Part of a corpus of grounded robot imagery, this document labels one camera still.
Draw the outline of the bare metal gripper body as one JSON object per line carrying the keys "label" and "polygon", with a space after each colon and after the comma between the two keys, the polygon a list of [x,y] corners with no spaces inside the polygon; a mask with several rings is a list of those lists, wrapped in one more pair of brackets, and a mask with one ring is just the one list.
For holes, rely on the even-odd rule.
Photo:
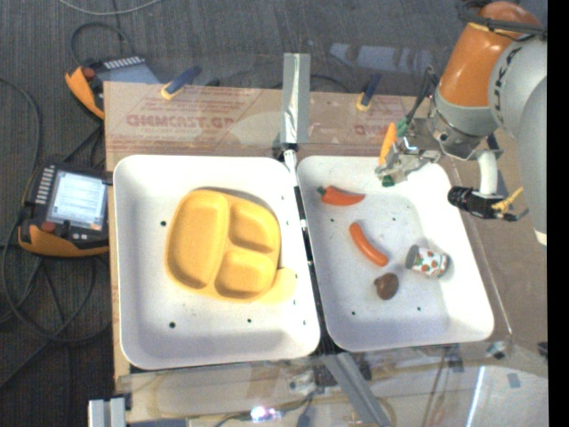
{"label": "bare metal gripper body", "polygon": [[442,118],[414,118],[401,124],[404,155],[420,164],[438,163],[444,156],[469,160],[483,135],[465,133]]}

